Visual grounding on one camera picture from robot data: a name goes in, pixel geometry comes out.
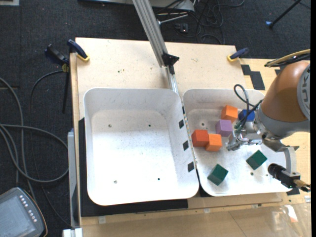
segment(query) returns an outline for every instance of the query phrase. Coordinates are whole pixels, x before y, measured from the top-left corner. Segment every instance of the black floor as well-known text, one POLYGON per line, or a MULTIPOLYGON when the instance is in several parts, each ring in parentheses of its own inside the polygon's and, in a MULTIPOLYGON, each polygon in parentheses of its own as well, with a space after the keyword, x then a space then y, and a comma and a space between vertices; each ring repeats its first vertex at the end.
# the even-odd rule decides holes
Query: black floor
MULTIPOLYGON (((200 0, 195 16, 162 24, 164 40, 235 45, 237 50, 248 47, 249 53, 244 58, 266 59, 280 58, 311 46, 311 0, 302 0, 272 29, 266 22, 274 21, 296 0, 209 0, 205 6, 206 1, 200 0), (197 21, 208 26, 197 29, 197 21), (179 33, 175 28, 178 23, 187 23, 189 32, 179 33)), ((170 16, 158 18, 163 21, 170 16)), ((66 74, 58 73, 43 79, 34 90, 31 106, 30 97, 32 87, 40 77, 61 70, 45 57, 47 46, 51 43, 68 56, 67 41, 75 37, 147 39, 132 5, 77 0, 19 0, 19 6, 0 5, 0 78, 16 92, 24 124, 52 132, 64 142, 73 127, 70 92, 66 111, 62 113, 66 74)), ((21 124, 18 105, 2 83, 0 123, 21 124)), ((22 163, 21 132, 16 128, 8 130, 15 139, 22 163)), ((53 179, 68 167, 67 150, 55 139, 39 132, 31 135, 25 131, 24 147, 30 176, 38 177, 37 167, 40 179, 53 179)), ((47 221, 48 236, 61 236, 70 223, 68 177, 43 185, 49 201, 66 222, 53 211, 41 185, 31 184, 47 221)), ((29 191, 21 175, 16 184, 15 167, 0 136, 0 194, 16 185, 29 191)))

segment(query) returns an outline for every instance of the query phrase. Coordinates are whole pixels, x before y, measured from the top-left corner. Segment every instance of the block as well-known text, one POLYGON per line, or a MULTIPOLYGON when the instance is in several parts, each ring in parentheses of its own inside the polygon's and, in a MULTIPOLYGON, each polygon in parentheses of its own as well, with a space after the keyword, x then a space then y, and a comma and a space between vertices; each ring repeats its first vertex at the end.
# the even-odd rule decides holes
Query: block
POLYGON ((230 120, 232 123, 238 118, 238 108, 230 105, 226 105, 222 109, 221 119, 230 120))
POLYGON ((207 177, 208 180, 216 184, 217 186, 224 181, 226 175, 228 173, 228 170, 223 168, 221 165, 216 164, 216 166, 213 168, 212 172, 207 177))
MULTIPOLYGON (((238 119, 242 120, 244 116, 246 116, 247 110, 242 110, 239 114, 238 114, 238 119)), ((251 112, 248 117, 247 117, 247 121, 254 121, 255 119, 255 112, 251 112)))
POLYGON ((232 122, 227 119, 220 119, 215 125, 215 130, 217 134, 228 137, 233 131, 232 122))
POLYGON ((206 151, 216 152, 221 149, 222 144, 222 136, 220 134, 209 134, 208 135, 208 143, 205 146, 206 151))
POLYGON ((251 157, 249 157, 246 162, 252 167, 253 170, 257 169, 260 167, 267 158, 263 153, 261 153, 260 150, 257 150, 251 157))
POLYGON ((194 147, 205 147, 208 143, 208 132, 207 130, 195 130, 191 138, 194 147))

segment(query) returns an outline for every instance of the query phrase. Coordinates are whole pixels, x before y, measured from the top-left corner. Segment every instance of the gray screen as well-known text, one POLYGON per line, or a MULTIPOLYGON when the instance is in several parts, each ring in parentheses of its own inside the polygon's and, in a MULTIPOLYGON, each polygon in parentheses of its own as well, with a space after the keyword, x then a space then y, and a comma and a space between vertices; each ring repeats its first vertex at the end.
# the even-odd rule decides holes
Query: gray screen
POLYGON ((34 230, 35 226, 18 196, 0 203, 0 237, 23 237, 34 230))

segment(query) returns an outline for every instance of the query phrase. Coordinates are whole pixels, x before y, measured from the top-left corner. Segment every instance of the green block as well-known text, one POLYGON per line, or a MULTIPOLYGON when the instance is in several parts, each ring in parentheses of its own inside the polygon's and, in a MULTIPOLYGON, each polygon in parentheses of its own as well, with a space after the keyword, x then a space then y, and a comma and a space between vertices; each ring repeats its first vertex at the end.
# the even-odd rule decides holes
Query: green block
POLYGON ((224 169, 221 165, 216 164, 215 168, 212 170, 207 178, 214 184, 219 185, 225 179, 227 173, 228 170, 224 169))
POLYGON ((251 157, 249 157, 246 162, 250 165, 250 167, 252 167, 253 170, 255 170, 260 167, 266 160, 267 158, 265 157, 265 155, 261 153, 260 150, 258 150, 251 157))

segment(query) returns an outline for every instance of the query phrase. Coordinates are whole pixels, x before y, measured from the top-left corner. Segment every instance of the white tray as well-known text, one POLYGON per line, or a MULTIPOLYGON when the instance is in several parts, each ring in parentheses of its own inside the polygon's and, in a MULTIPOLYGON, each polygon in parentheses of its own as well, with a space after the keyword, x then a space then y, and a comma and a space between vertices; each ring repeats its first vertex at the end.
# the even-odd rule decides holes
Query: white tray
MULTIPOLYGON (((258 90, 247 90, 249 102, 256 104, 264 95, 258 90)), ((191 89, 183 95, 183 105, 188 119, 191 134, 196 129, 207 129, 208 133, 216 133, 215 124, 221 119, 221 111, 226 105, 238 108, 238 112, 246 109, 232 89, 191 89)), ((268 173, 268 166, 276 163, 285 164, 284 153, 276 153, 266 147, 241 146, 239 150, 228 151, 227 137, 222 137, 223 147, 218 152, 208 152, 204 148, 194 147, 197 171, 202 188, 211 196, 230 196, 241 194, 287 192, 290 189, 268 173), (260 150, 268 159, 256 170, 246 160, 260 150), (218 186, 207 179, 216 164, 228 170, 224 181, 218 186)))
POLYGON ((93 88, 84 95, 84 117, 87 191, 94 203, 183 199, 198 192, 181 100, 172 90, 93 88))

